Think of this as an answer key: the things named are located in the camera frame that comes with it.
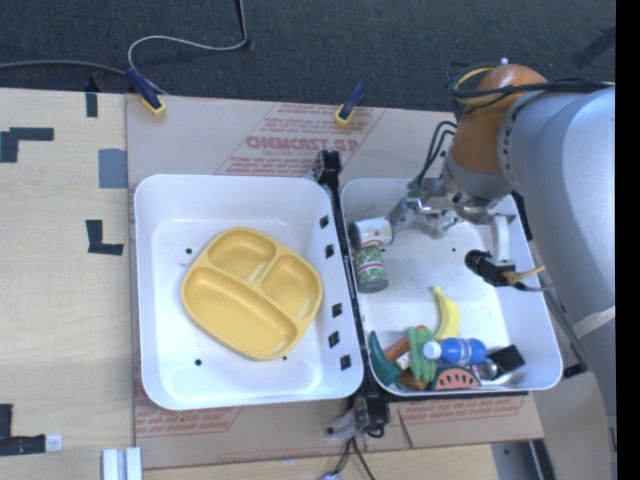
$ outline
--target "white tray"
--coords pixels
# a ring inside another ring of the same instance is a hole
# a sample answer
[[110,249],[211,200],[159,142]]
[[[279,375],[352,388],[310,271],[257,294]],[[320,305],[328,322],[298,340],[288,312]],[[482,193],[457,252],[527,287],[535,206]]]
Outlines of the white tray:
[[[341,194],[345,224],[388,214],[406,195],[409,181],[349,182]],[[516,216],[508,226],[509,256],[518,272],[532,269],[533,261],[514,200],[505,198],[495,213]],[[443,238],[434,239],[426,232],[424,218],[416,217],[384,247],[382,259],[389,286],[377,293],[358,293],[367,340],[370,332],[375,331],[381,346],[386,348],[400,339],[408,327],[422,324],[435,332],[440,317],[431,289],[440,286],[443,293],[458,303],[461,337],[478,338],[490,351],[516,345],[525,360],[526,364],[513,373],[483,382],[479,392],[553,387],[562,375],[562,359],[543,294],[511,287],[494,288],[464,264],[469,250],[491,251],[492,247],[489,226],[461,222]],[[525,280],[528,285],[535,282],[535,276]],[[398,396],[442,395],[437,391],[400,390],[394,385],[383,387]]]
[[[171,410],[243,406],[344,398],[358,389],[364,366],[322,187],[305,178],[156,175],[139,184],[134,209],[142,382],[155,403]],[[282,359],[254,361],[231,351],[182,307],[191,262],[237,226],[279,240],[322,278],[318,314]]]

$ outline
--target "cardboard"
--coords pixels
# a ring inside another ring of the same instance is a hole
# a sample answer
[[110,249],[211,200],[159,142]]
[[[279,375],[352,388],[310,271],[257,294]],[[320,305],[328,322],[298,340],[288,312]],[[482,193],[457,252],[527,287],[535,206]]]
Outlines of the cardboard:
[[[133,193],[153,174],[304,176],[321,150],[341,152],[342,185],[356,178],[410,178],[421,170],[433,131],[452,120],[442,112],[355,109],[345,127],[337,107],[242,100],[163,97],[165,113],[149,113],[127,98],[133,335],[137,294]],[[437,175],[441,160],[428,175]],[[324,424],[341,416],[345,400],[173,412],[155,406],[134,354],[135,437],[145,468],[336,455]],[[406,450],[535,439],[542,426],[531,394],[393,402],[381,438],[361,438],[365,451]]]

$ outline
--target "blue clamp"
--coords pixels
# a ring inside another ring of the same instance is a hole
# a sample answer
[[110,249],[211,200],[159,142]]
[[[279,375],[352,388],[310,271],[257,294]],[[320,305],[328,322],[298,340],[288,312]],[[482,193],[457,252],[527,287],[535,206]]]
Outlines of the blue clamp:
[[362,103],[364,100],[365,85],[364,82],[358,82],[356,88],[351,91],[351,94],[342,105],[338,107],[335,115],[333,116],[333,122],[339,126],[345,126],[353,117],[353,109]]
[[127,80],[134,85],[136,91],[140,93],[140,96],[142,96],[140,101],[147,110],[152,114],[162,114],[165,111],[167,108],[166,103],[158,98],[156,91],[151,87],[151,84],[145,77],[133,68],[127,69],[125,76]]

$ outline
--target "water bottle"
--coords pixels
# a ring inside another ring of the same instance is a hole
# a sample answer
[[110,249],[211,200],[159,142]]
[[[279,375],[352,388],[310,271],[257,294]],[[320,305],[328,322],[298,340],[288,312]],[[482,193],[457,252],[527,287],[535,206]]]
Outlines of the water bottle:
[[487,347],[476,338],[445,338],[428,341],[422,348],[427,359],[441,359],[448,364],[467,366],[479,364],[487,357]]

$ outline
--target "dark gray fabric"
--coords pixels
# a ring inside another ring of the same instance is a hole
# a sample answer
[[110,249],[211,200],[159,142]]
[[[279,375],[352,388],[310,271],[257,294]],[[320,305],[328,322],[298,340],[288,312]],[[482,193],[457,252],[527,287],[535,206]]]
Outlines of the dark gray fabric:
[[[254,51],[146,43],[134,61],[171,94],[336,104],[358,80],[368,106],[450,110],[451,62],[502,57],[549,79],[615,81],[616,0],[244,0]],[[126,69],[152,34],[227,46],[234,0],[2,0],[0,63],[77,59]],[[96,70],[0,70],[0,86],[84,90]],[[96,77],[123,92],[121,77]]]

